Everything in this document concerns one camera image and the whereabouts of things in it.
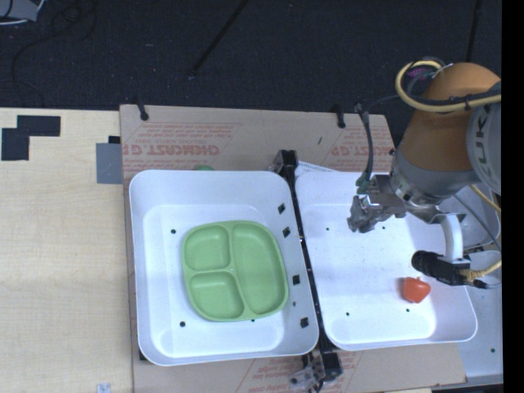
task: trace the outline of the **black metal bracket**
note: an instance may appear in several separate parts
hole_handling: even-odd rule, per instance
[[[138,110],[140,112],[140,119],[144,122],[149,120],[149,114],[146,112],[146,108],[144,107],[144,104],[142,103],[142,98],[140,97],[139,93],[134,95],[133,104],[138,107]]]
[[[322,356],[324,370],[326,377],[324,381],[332,381],[342,374],[342,367],[336,353],[336,347],[329,341],[326,331],[324,329],[322,311],[320,309],[320,303],[318,300],[317,287],[314,282],[313,270],[311,267],[311,260],[309,258],[308,247],[305,241],[304,226],[300,215],[300,206],[298,203],[298,197],[295,190],[295,170],[298,167],[299,161],[296,155],[296,151],[293,150],[280,150],[273,163],[274,171],[286,179],[289,189],[291,191],[291,199],[293,200],[293,208],[295,210],[296,224],[300,236],[300,244],[302,246],[302,253],[304,255],[305,267],[308,272],[309,286],[311,294],[313,296],[315,313],[317,316],[319,337],[318,337],[318,350]]]
[[[336,103],[329,110],[332,114],[337,114],[337,126],[338,128],[344,129],[346,127],[346,122],[344,122],[344,113],[342,112],[341,106]]]

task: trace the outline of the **red vegetable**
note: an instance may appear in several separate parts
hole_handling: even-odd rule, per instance
[[[403,294],[407,301],[420,303],[431,291],[431,286],[420,278],[407,277],[404,279]]]

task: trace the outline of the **green plate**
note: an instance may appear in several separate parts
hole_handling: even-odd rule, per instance
[[[221,322],[279,311],[289,288],[275,236],[254,221],[223,221],[190,230],[182,242],[183,275],[193,308]]]

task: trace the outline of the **white tray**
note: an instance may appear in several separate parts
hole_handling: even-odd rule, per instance
[[[327,337],[343,350],[467,341],[477,317],[466,287],[451,287],[411,265],[415,251],[445,253],[438,224],[407,215],[369,233],[353,233],[350,216],[361,173],[308,172],[296,181],[300,215]],[[405,277],[431,285],[419,304],[401,295]]]
[[[302,355],[315,347],[316,313],[291,192],[283,178],[264,171],[147,170],[133,178],[129,196],[138,343],[148,360],[166,366],[193,364]],[[281,310],[265,318],[212,322],[192,308],[187,296],[181,241],[198,225],[243,219],[263,224],[277,238],[289,297]]]

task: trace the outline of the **black carpet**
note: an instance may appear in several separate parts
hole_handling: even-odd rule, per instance
[[[502,0],[47,0],[36,22],[0,13],[0,106],[120,104],[329,111],[395,95],[423,56],[501,76]],[[376,105],[395,144],[412,108]]]

